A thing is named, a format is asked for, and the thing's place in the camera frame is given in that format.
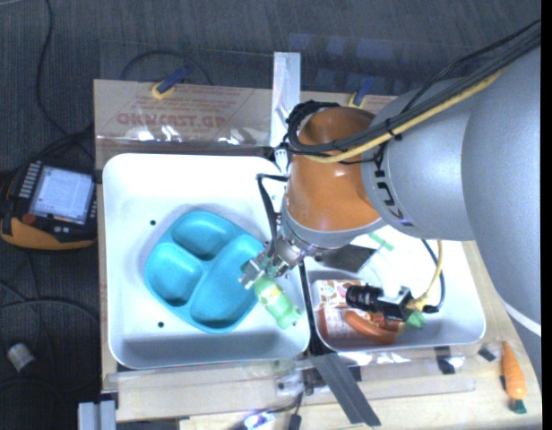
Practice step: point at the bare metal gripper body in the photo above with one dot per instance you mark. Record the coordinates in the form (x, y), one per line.
(288, 252)

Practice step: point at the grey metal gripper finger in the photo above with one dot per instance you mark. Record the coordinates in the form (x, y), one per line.
(279, 270)
(252, 272)

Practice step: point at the green plastic bottle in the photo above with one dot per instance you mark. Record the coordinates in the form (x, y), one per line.
(278, 305)

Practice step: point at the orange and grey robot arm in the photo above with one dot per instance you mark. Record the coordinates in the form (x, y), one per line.
(419, 186)

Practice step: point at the blue divided plate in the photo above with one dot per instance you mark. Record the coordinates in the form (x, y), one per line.
(177, 267)

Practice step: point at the red sausage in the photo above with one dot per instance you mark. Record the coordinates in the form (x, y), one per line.
(370, 329)

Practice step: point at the white plastic tray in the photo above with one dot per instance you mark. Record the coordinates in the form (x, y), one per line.
(132, 258)
(455, 312)

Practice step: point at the brown cardboard board red print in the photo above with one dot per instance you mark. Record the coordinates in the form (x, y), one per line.
(186, 119)

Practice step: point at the orange carrot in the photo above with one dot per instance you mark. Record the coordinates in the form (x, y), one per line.
(514, 374)

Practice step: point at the black cylinder on white bracket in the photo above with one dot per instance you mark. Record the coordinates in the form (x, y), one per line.
(370, 298)

